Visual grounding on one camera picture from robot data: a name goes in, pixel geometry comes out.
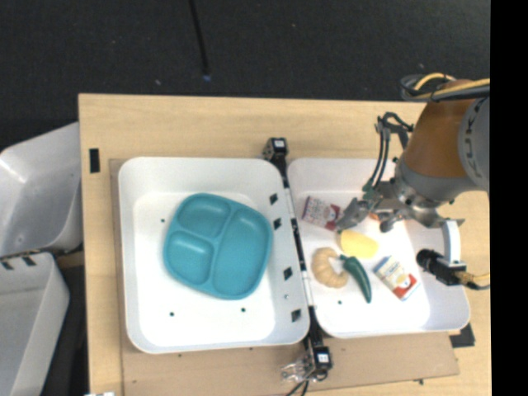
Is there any yellow potato chip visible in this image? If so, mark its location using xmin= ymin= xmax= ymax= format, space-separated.
xmin=337 ymin=229 xmax=380 ymax=261

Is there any red and white packet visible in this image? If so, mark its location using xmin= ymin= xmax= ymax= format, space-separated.
xmin=300 ymin=196 xmax=344 ymax=232

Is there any black block with thin wires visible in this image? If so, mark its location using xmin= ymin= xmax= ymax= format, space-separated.
xmin=262 ymin=136 xmax=290 ymax=161
xmin=304 ymin=343 xmax=333 ymax=381

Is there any white plastic tray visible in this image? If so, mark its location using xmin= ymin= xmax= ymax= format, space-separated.
xmin=117 ymin=156 xmax=312 ymax=355
xmin=286 ymin=157 xmax=472 ymax=340

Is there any blue divided plate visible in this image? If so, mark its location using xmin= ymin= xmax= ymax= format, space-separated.
xmin=162 ymin=192 xmax=275 ymax=302

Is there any thin black and white rod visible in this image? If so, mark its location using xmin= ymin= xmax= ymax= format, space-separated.
xmin=271 ymin=154 xmax=328 ymax=348

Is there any white blue and red carton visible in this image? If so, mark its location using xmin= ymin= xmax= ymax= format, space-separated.
xmin=372 ymin=255 xmax=422 ymax=302

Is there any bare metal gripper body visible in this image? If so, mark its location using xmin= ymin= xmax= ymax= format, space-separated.
xmin=366 ymin=179 xmax=465 ymax=228

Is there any beige croissant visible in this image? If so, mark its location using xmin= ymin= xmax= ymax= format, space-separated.
xmin=310 ymin=246 xmax=351 ymax=290

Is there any green chili pepper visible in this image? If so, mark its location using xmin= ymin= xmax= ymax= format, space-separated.
xmin=338 ymin=254 xmax=374 ymax=304

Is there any black cylinder on white bracket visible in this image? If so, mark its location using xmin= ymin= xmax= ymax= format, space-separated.
xmin=415 ymin=219 xmax=468 ymax=287

